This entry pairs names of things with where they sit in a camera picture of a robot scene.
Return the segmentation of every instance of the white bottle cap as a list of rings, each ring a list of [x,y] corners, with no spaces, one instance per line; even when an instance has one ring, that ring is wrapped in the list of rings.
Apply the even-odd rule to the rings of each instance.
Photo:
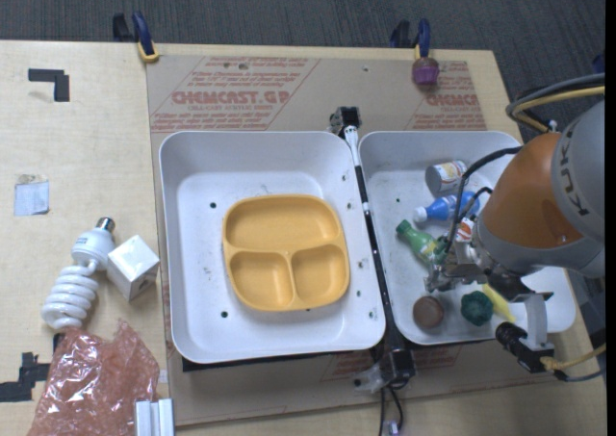
[[[427,221],[427,211],[424,207],[417,207],[413,212],[413,220],[416,222],[426,222]]]

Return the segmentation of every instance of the white box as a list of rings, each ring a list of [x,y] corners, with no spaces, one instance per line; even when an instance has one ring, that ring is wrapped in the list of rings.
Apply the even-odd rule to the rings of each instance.
[[[139,236],[133,236],[108,255],[107,278],[126,300],[132,300],[156,282],[159,257]]]

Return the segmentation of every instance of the white tray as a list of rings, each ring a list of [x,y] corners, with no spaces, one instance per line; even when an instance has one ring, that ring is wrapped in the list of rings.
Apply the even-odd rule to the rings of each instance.
[[[480,286],[458,285],[452,291],[435,292],[445,308],[443,322],[435,328],[422,330],[413,321],[415,301],[426,295],[424,278],[427,270],[410,247],[396,235],[396,226],[406,218],[412,222],[413,209],[429,205],[434,199],[425,184],[425,168],[452,159],[469,165],[502,148],[519,145],[501,132],[372,132],[359,143],[359,153],[366,179],[378,246],[385,269],[388,291],[396,325],[408,340],[420,345],[450,344],[494,338],[498,324],[504,321],[494,315],[480,327],[466,321],[460,314],[462,295]],[[477,191],[483,186],[493,188],[511,160],[505,156],[471,175],[467,188]],[[488,196],[481,196],[483,204]],[[413,225],[434,237],[449,230],[448,223],[424,222]],[[569,328],[576,315],[576,306],[565,271],[545,268],[524,279],[537,292],[554,292],[547,302],[548,330],[560,332]],[[526,328],[523,304],[510,304],[516,324]]]
[[[360,350],[385,318],[354,165],[327,132],[179,132],[160,149],[167,229],[171,335],[190,361]],[[346,235],[350,283],[333,304],[262,312],[235,295],[222,252],[222,221],[238,200],[305,193],[327,201]]]

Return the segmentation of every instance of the blue bottle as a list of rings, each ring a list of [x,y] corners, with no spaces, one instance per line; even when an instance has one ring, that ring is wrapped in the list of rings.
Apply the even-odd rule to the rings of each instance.
[[[473,197],[474,192],[462,192],[462,201],[460,203],[460,211],[464,209],[469,200]],[[455,202],[457,195],[448,194],[440,196],[427,207],[417,207],[413,212],[413,220],[416,222],[425,222],[428,219],[432,220],[450,220],[455,212]],[[479,212],[479,200],[473,204],[473,208],[468,215]]]

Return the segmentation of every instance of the tin can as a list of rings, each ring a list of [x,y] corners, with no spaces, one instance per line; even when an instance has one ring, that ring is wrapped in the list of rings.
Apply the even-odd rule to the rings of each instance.
[[[425,183],[434,194],[453,192],[460,186],[467,166],[463,161],[449,161],[425,170]]]

